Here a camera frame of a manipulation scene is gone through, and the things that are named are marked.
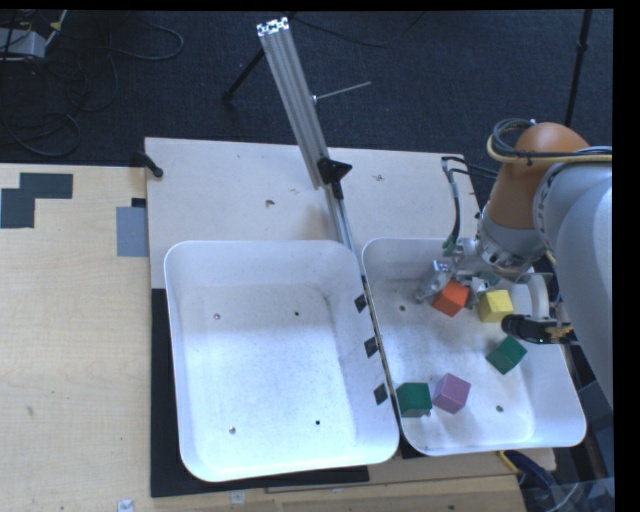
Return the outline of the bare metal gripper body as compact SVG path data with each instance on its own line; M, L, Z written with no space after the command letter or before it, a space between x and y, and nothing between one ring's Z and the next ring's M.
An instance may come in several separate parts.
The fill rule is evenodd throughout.
M492 237L465 237L443 244L443 255L433 261L433 270L449 270L447 284L457 282L466 288L471 279L484 279L489 283L488 292L504 280L516 281L533 262L533 239L515 237L498 242Z

